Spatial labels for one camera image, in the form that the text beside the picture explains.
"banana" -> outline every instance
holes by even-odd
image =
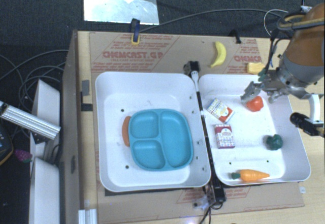
[[[225,46],[221,42],[215,42],[215,49],[216,49],[217,57],[213,62],[213,64],[210,65],[211,68],[223,64],[227,55]]]

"orange carrot toy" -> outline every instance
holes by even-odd
[[[240,170],[239,173],[232,173],[233,179],[241,178],[243,181],[257,181],[267,177],[270,177],[270,174],[255,170]]]

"black floor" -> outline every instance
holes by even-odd
[[[314,6],[324,0],[306,0]],[[297,11],[301,0],[157,0],[161,23],[181,16],[228,8],[284,9]],[[241,36],[267,37],[263,27],[263,13],[252,11],[222,12],[201,15],[164,25],[148,31],[162,34],[194,34],[226,36],[237,29]],[[274,28],[275,17],[268,16],[267,25]],[[50,50],[67,49],[73,29],[128,31],[128,24],[86,22],[83,20],[83,0],[0,0],[0,55],[15,65]],[[65,60],[66,53],[44,55],[21,66],[23,79],[35,68],[56,66]],[[12,69],[0,57],[0,100],[19,106],[18,90],[21,85],[17,72],[3,76]],[[60,79],[61,71],[51,72]],[[60,89],[60,84],[46,80]],[[25,102],[27,108],[31,103]],[[12,135],[15,127],[3,122]],[[15,149],[29,150],[29,140],[17,133],[13,140]],[[28,223],[29,165],[12,156],[0,166],[0,223]]]

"small box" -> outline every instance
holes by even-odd
[[[219,99],[214,99],[207,110],[223,123],[227,123],[234,113],[231,108],[227,107]]]
[[[217,124],[214,127],[218,149],[234,148],[234,136],[229,124]]]

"blue divided plate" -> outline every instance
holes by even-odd
[[[134,114],[128,125],[132,157],[145,170],[176,170],[193,158],[186,118],[175,110],[151,109]]]

